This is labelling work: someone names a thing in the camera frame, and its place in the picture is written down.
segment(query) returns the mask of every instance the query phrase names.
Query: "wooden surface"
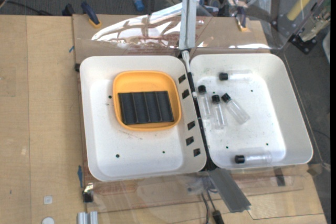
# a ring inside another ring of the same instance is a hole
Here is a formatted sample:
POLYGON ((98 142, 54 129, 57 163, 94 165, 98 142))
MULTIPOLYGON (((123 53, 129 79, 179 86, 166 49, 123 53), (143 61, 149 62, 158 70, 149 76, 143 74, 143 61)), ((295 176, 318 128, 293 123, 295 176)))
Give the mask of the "wooden surface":
MULTIPOLYGON (((76 223, 86 205, 77 175, 83 164, 72 20, 2 15, 0 44, 0 223, 38 224, 48 216, 76 223)), ((302 189, 248 196, 251 210, 223 214, 225 223, 325 223, 302 169, 302 189)), ((215 205, 228 212, 221 200, 215 205)), ((204 204, 194 202, 101 213, 99 223, 198 224, 204 217, 204 204)))

